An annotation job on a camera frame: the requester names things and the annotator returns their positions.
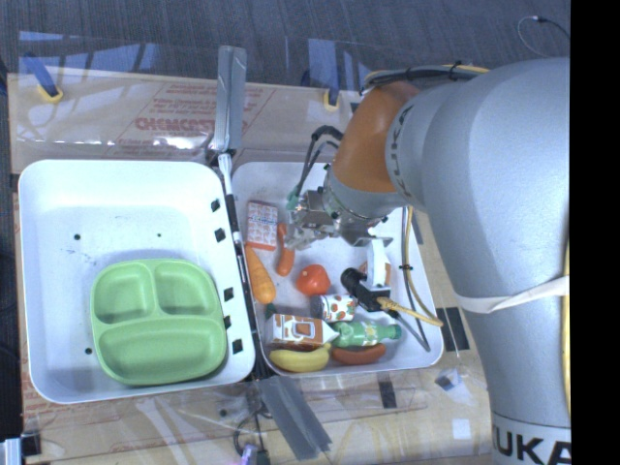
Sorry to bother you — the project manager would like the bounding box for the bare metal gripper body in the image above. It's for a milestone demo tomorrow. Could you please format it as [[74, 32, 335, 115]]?
[[289, 187, 395, 249]]

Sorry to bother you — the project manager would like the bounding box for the small orange carrot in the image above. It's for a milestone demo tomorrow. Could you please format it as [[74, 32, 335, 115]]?
[[275, 222, 296, 278]]

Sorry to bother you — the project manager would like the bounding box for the orange and white packet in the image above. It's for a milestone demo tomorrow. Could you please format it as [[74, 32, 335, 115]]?
[[245, 200, 280, 253]]

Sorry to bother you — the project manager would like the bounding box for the red tomato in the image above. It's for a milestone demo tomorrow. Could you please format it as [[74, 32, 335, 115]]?
[[294, 263, 332, 297]]

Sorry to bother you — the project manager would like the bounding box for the large orange carrot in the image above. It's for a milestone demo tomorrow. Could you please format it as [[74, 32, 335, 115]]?
[[243, 243, 279, 319]]

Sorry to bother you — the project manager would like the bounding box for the white can red print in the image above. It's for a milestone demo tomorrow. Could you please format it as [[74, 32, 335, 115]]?
[[309, 293, 359, 324]]

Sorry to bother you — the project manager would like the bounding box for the brown and white carton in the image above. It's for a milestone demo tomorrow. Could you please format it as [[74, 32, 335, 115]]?
[[264, 313, 341, 352]]

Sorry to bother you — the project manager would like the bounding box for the green bottle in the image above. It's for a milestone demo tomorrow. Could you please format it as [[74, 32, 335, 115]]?
[[330, 320, 404, 350]]

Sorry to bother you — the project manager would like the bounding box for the yellow banana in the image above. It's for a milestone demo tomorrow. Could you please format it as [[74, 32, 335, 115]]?
[[268, 343, 332, 374]]

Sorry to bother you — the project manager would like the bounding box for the brown sausage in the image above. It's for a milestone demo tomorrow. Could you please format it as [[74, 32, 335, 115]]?
[[329, 342, 388, 367]]

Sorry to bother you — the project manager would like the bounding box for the white plastic tray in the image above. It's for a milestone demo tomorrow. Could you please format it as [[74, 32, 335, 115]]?
[[231, 161, 446, 378], [17, 158, 257, 405]]

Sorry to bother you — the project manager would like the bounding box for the green divided plate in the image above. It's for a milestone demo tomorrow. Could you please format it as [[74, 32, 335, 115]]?
[[89, 258, 230, 388]]

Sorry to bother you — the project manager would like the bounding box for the brown cardboard board red print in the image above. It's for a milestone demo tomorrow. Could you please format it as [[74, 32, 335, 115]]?
[[7, 70, 491, 465]]

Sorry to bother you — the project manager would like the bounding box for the black cylinder on white bracket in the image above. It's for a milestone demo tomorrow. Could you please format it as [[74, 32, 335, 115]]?
[[340, 239, 392, 313]]

